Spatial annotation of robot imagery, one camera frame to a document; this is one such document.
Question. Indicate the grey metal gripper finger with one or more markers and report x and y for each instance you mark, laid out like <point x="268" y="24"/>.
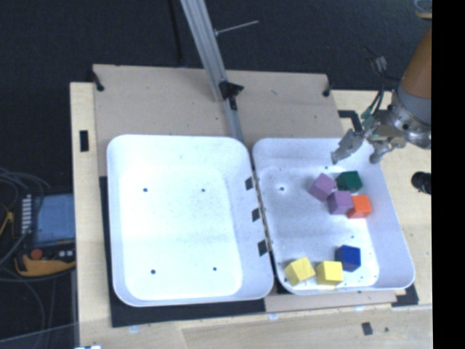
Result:
<point x="379" y="152"/>
<point x="347" y="145"/>

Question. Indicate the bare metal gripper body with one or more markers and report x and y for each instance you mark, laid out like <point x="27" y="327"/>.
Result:
<point x="407" y="129"/>

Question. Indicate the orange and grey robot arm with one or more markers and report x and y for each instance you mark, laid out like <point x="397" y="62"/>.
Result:
<point x="421" y="71"/>

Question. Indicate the green cube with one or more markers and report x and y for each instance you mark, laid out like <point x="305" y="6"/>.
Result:
<point x="349" y="180"/>

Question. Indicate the purple cube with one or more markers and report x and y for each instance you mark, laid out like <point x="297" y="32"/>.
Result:
<point x="340" y="202"/>
<point x="321" y="187"/>

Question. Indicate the orange cube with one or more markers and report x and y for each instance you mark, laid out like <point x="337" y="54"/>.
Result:
<point x="360" y="206"/>

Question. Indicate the white plastic tray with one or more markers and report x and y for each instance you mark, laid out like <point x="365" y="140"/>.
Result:
<point x="309" y="231"/>
<point x="181" y="224"/>

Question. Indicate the blue cube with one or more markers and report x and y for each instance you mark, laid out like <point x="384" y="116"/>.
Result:
<point x="348" y="257"/>

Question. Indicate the yellow cube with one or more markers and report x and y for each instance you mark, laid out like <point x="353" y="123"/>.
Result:
<point x="329" y="272"/>
<point x="299" y="270"/>

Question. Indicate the brown cardboard board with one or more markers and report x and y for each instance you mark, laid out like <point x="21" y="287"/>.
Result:
<point x="163" y="104"/>

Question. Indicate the black cylinder on white bracket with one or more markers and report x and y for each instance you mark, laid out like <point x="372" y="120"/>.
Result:
<point x="421" y="182"/>

